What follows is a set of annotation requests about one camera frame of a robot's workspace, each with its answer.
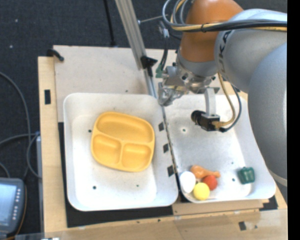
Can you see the yellow ball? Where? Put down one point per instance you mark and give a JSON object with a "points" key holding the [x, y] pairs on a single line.
{"points": [[201, 191]]}

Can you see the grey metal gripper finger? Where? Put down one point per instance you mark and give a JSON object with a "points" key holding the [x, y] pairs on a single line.
{"points": [[175, 92], [163, 95]]}

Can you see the red tomato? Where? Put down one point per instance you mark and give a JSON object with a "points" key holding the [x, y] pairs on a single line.
{"points": [[210, 182]]}

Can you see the green bell pepper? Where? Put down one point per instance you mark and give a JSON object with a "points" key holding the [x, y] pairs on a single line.
{"points": [[246, 176]]}

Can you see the white plastic tray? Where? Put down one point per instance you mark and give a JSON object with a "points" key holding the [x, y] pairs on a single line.
{"points": [[80, 184], [210, 154]]}

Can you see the pale wood board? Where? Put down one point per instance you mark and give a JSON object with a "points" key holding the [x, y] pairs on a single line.
{"points": [[48, 159]]}

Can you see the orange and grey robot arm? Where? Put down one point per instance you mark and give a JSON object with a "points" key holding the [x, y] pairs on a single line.
{"points": [[260, 66]]}

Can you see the yellow divided plate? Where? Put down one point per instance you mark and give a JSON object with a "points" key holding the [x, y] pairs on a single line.
{"points": [[122, 141]]}

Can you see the thin black and white rod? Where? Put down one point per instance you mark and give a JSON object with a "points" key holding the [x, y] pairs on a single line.
{"points": [[169, 139]]}

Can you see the white egg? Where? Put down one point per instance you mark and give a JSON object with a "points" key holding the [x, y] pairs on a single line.
{"points": [[187, 182]]}

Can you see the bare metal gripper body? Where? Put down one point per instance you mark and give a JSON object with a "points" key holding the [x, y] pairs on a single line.
{"points": [[190, 80]]}

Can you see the orange chicken drumstick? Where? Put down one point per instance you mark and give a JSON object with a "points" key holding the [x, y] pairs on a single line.
{"points": [[200, 171]]}

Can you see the black cylinder on white bracket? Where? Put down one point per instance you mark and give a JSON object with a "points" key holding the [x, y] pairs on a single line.
{"points": [[208, 120]]}

